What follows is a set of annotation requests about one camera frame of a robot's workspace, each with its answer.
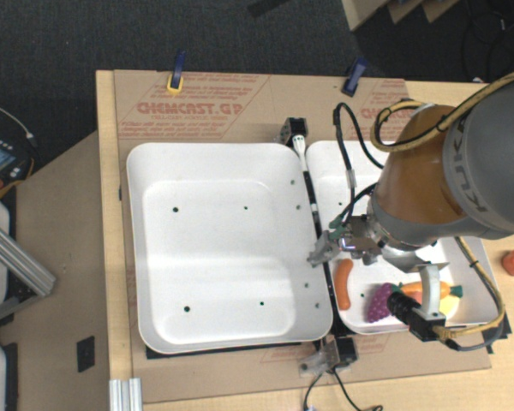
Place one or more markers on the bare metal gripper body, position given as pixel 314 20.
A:
pixel 360 234

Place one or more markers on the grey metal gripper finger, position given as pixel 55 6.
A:
pixel 322 250
pixel 370 258

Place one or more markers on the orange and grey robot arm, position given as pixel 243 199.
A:
pixel 437 174

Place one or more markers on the orange toy sausage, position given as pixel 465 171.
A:
pixel 343 283

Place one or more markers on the purple toy grapes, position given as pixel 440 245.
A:
pixel 379 304

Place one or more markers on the orange toy carrot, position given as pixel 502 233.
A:
pixel 411 288

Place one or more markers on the thin black and white rod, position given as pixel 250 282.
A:
pixel 310 191

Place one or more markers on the white plastic tray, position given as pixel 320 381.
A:
pixel 222 246
pixel 325 174

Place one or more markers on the yellow toy banana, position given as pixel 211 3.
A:
pixel 450 305

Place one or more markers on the red toy fruit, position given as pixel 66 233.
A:
pixel 513 263

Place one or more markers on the brown cardboard board red print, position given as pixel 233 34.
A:
pixel 222 105

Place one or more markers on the black cylinder on white bracket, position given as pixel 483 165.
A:
pixel 430 289

